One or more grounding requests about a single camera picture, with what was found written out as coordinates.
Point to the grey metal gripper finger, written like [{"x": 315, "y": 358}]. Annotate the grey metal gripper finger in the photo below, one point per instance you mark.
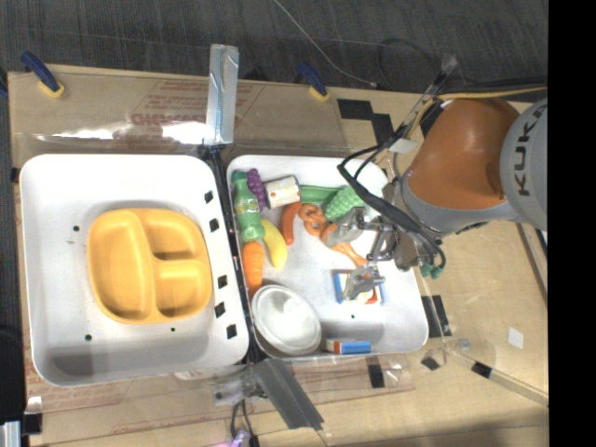
[
  {"x": 361, "y": 282},
  {"x": 347, "y": 228}
]

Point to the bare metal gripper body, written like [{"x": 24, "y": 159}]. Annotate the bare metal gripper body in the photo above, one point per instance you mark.
[{"x": 407, "y": 252}]

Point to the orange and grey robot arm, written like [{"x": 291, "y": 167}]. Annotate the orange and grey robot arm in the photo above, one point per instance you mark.
[{"x": 465, "y": 156}]

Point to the orange toy drumstick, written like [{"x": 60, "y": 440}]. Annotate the orange toy drumstick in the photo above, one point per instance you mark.
[{"x": 347, "y": 249}]

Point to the blue and white carton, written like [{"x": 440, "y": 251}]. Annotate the blue and white carton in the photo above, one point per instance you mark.
[{"x": 338, "y": 289}]

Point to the green bumpy toy vegetable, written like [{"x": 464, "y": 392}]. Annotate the green bumpy toy vegetable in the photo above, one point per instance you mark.
[{"x": 342, "y": 203}]

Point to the orange toy pretzel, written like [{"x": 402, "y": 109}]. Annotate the orange toy pretzel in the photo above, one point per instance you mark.
[{"x": 311, "y": 212}]

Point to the white plastic tray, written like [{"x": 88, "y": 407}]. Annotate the white plastic tray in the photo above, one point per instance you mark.
[
  {"x": 316, "y": 268},
  {"x": 56, "y": 259}
]

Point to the orange toy sausage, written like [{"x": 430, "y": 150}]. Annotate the orange toy sausage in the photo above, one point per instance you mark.
[{"x": 288, "y": 224}]

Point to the small blue white orange box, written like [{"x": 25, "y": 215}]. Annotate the small blue white orange box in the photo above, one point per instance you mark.
[{"x": 349, "y": 346}]

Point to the yellow banana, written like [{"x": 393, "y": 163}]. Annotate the yellow banana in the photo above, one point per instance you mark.
[{"x": 275, "y": 247}]

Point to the small white can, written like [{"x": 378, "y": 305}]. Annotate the small white can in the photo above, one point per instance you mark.
[{"x": 281, "y": 193}]

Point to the white bowl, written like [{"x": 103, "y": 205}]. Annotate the white bowl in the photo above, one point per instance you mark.
[{"x": 286, "y": 321}]

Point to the green toy bottle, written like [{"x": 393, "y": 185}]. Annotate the green toy bottle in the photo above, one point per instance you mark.
[{"x": 249, "y": 221}]

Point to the purple toy grapes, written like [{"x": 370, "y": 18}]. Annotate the purple toy grapes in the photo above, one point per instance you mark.
[{"x": 256, "y": 186}]

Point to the orange carrot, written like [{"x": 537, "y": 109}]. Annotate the orange carrot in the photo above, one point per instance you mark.
[{"x": 253, "y": 263}]

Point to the yellow divided plate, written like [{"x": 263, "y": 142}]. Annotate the yellow divided plate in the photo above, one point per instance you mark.
[{"x": 121, "y": 268}]

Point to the brown cardboard board red print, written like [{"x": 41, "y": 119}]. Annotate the brown cardboard board red print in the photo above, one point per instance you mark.
[{"x": 116, "y": 105}]

